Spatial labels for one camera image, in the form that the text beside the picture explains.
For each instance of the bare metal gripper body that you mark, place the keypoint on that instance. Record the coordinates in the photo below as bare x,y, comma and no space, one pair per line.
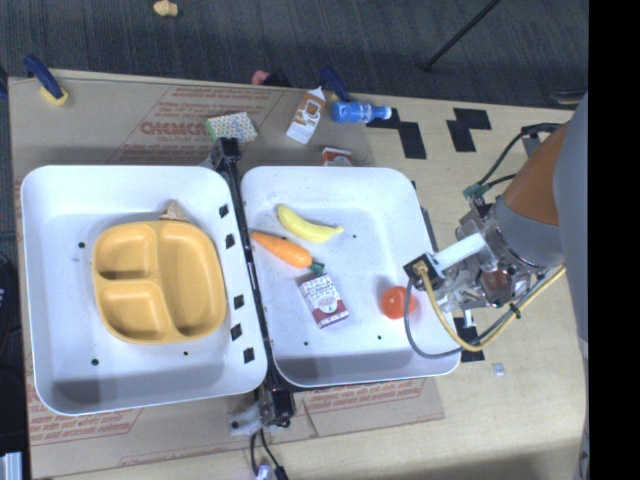
492,278

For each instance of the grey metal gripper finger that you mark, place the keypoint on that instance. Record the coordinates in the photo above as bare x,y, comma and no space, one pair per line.
450,300
468,319

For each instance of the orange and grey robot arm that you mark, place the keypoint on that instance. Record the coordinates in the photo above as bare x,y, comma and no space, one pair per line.
570,178

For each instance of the orange round fruit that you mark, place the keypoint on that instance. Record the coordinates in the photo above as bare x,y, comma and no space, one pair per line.
396,302

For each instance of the white plastic tray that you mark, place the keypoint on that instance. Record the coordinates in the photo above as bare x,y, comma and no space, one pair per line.
65,268
370,248

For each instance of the red and white carton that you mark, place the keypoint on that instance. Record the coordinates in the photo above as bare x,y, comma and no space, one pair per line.
324,300

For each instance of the yellow banana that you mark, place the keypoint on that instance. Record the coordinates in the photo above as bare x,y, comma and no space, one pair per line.
305,227

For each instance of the orange carrot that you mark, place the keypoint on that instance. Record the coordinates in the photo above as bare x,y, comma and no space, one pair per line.
285,250

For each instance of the small orange and white carton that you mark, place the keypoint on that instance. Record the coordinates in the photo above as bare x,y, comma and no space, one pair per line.
337,158

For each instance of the thin black rod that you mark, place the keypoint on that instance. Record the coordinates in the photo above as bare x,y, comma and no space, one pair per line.
252,278

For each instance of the blue bottle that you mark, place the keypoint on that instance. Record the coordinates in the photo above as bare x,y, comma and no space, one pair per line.
355,112

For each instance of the brown and white carton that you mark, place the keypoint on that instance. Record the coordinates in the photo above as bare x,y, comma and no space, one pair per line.
306,115

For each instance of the black stand leg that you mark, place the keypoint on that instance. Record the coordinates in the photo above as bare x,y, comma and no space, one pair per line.
475,18

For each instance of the green and white packet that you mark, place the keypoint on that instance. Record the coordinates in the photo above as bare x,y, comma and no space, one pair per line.
231,127

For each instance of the tan pizza slice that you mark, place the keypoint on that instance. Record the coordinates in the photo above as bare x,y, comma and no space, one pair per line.
174,212

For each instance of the yellow divided plate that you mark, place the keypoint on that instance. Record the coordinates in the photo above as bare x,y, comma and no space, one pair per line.
160,280

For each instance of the brown cardboard board red print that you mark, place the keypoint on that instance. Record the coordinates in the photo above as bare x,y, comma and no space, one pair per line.
125,118

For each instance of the yellow toy biscuit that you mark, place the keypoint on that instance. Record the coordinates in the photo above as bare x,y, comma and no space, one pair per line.
165,8

